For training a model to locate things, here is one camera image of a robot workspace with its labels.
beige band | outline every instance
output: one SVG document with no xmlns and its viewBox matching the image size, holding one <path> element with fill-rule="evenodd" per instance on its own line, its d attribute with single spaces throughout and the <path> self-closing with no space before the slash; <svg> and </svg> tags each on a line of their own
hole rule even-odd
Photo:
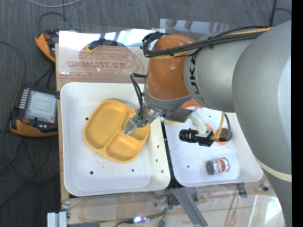
<svg viewBox="0 0 303 227">
<path fill-rule="evenodd" d="M 274 169 L 271 169 L 270 167 L 268 167 L 267 165 L 263 164 L 262 162 L 260 162 L 257 158 L 255 158 L 256 161 L 259 163 L 259 165 L 267 172 L 269 172 L 270 174 L 272 174 L 273 176 L 287 181 L 287 182 L 292 182 L 292 176 L 289 174 L 285 174 L 285 173 L 281 173 L 281 172 L 277 172 Z"/>
</svg>

white tray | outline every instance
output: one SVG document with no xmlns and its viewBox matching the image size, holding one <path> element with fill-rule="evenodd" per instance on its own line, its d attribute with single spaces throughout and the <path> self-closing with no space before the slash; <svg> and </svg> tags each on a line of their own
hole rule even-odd
<svg viewBox="0 0 303 227">
<path fill-rule="evenodd" d="M 215 131 L 220 124 L 222 112 L 208 108 L 198 108 L 197 112 L 205 123 Z M 263 171 L 256 162 L 248 143 L 239 126 L 235 113 L 227 113 L 232 129 L 232 139 L 225 145 L 214 142 L 210 147 L 200 146 L 198 143 L 188 143 L 179 139 L 179 132 L 183 129 L 196 129 L 189 119 L 178 125 L 165 124 L 167 140 L 173 171 L 176 180 L 185 187 L 197 187 L 226 183 L 244 183 L 258 181 Z M 227 128 L 224 119 L 223 128 Z M 223 173 L 209 175 L 206 162 L 225 157 L 230 163 L 230 170 Z"/>
<path fill-rule="evenodd" d="M 134 109 L 138 99 L 132 84 L 68 83 L 61 90 L 64 184 L 75 196 L 165 189 L 170 182 L 160 119 L 131 162 L 117 163 L 95 152 L 84 141 L 87 117 L 106 99 L 120 100 Z"/>
</svg>

gray carpet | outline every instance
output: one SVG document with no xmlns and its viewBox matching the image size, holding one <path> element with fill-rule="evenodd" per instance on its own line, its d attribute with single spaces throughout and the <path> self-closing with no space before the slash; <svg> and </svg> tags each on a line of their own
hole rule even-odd
<svg viewBox="0 0 303 227">
<path fill-rule="evenodd" d="M 60 5 L 75 0 L 32 0 Z M 268 26 L 274 0 L 82 0 L 49 8 L 28 0 L 0 0 L 0 226 L 46 226 L 48 212 L 60 209 L 58 139 L 56 136 L 24 138 L 5 128 L 18 88 L 38 81 L 41 88 L 55 88 L 54 64 L 37 48 L 35 36 L 46 29 L 63 29 L 64 14 L 73 27 L 114 26 L 159 28 L 161 19 L 215 22 L 241 26 Z M 292 0 L 277 0 L 272 25 L 291 19 Z"/>
</svg>

can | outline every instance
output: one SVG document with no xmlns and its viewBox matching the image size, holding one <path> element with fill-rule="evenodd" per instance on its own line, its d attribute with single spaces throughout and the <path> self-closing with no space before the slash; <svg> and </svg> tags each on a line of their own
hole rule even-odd
<svg viewBox="0 0 303 227">
<path fill-rule="evenodd" d="M 229 170 L 229 162 L 224 157 L 216 160 L 207 161 L 206 170 L 209 175 L 227 172 Z"/>
</svg>

display screen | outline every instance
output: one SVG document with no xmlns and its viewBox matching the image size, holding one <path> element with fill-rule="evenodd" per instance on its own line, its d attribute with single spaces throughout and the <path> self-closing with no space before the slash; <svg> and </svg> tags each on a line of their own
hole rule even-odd
<svg viewBox="0 0 303 227">
<path fill-rule="evenodd" d="M 57 99 L 54 95 L 30 91 L 28 106 L 25 117 L 29 119 L 38 118 L 44 122 L 55 122 L 57 110 Z"/>
</svg>

